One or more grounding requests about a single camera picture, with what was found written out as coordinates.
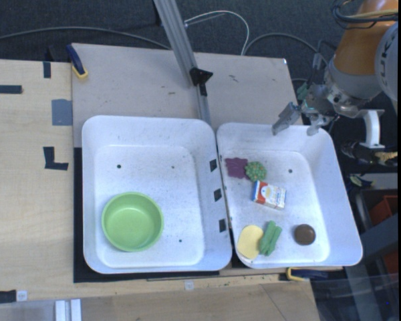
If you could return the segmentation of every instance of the white tray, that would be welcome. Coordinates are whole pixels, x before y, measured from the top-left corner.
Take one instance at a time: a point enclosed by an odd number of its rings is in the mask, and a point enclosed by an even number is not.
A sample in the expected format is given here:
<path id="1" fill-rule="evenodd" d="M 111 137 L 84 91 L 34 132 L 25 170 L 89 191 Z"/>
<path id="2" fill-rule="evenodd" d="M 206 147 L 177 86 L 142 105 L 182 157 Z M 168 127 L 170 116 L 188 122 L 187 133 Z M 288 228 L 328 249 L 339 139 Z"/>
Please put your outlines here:
<path id="1" fill-rule="evenodd" d="M 217 131 L 221 170 L 235 242 L 246 225 L 266 228 L 274 220 L 283 231 L 270 256 L 254 260 L 237 252 L 250 268 L 348 266 L 362 257 L 362 244 L 348 201 L 333 142 L 320 129 L 314 136 L 307 126 L 291 126 L 273 136 L 271 125 L 228 123 Z M 259 161 L 267 169 L 264 181 L 287 189 L 284 210 L 251 201 L 253 183 L 230 177 L 226 158 Z M 294 229 L 311 225 L 316 240 L 298 245 Z"/>
<path id="2" fill-rule="evenodd" d="M 217 146 L 201 120 L 95 116 L 82 129 L 84 256 L 102 274 L 214 271 L 231 258 Z M 138 191 L 164 215 L 159 241 L 125 252 L 106 239 L 102 210 Z"/>

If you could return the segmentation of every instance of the yellow oval toy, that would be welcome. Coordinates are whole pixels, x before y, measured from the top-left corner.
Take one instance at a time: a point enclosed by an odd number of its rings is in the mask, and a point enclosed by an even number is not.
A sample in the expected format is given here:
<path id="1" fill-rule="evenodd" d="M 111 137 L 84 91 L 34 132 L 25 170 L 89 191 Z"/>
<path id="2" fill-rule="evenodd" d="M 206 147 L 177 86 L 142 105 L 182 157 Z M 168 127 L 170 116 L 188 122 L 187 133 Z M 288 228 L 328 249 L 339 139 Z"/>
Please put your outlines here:
<path id="1" fill-rule="evenodd" d="M 263 230 L 256 225 L 245 226 L 239 235 L 237 250 L 248 259 L 256 258 L 260 253 L 259 243 Z"/>

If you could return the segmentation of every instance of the small carton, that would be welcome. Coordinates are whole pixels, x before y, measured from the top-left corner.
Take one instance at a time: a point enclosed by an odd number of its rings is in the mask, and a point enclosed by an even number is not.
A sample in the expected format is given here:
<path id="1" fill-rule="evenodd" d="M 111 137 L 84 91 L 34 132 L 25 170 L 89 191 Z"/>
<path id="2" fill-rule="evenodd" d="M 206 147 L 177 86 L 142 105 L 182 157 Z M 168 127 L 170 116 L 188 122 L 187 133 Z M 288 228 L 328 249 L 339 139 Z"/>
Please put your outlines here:
<path id="1" fill-rule="evenodd" d="M 252 200 L 268 207 L 283 209 L 286 194 L 287 191 L 284 188 L 275 187 L 263 181 L 256 181 Z"/>

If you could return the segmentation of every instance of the bowl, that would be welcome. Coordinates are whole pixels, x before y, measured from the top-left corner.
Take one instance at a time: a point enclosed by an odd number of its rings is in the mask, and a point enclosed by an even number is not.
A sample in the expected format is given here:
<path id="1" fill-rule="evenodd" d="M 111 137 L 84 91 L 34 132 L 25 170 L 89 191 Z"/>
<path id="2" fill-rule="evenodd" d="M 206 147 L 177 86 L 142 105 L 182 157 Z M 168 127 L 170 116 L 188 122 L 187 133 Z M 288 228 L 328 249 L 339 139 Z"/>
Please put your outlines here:
<path id="1" fill-rule="evenodd" d="M 102 229 L 108 241 L 123 251 L 143 251 L 153 246 L 163 230 L 160 207 L 137 192 L 112 197 L 102 211 Z"/>

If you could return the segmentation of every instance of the green bowl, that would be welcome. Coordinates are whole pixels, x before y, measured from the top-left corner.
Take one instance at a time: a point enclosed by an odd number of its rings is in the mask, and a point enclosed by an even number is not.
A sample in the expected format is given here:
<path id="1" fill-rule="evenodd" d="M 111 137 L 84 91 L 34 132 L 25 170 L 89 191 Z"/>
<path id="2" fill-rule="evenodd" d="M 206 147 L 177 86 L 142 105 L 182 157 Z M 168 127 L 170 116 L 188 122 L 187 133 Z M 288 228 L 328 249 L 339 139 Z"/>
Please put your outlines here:
<path id="1" fill-rule="evenodd" d="M 123 251 L 143 251 L 153 246 L 163 230 L 160 207 L 141 193 L 111 198 L 102 211 L 102 229 L 110 243 Z"/>

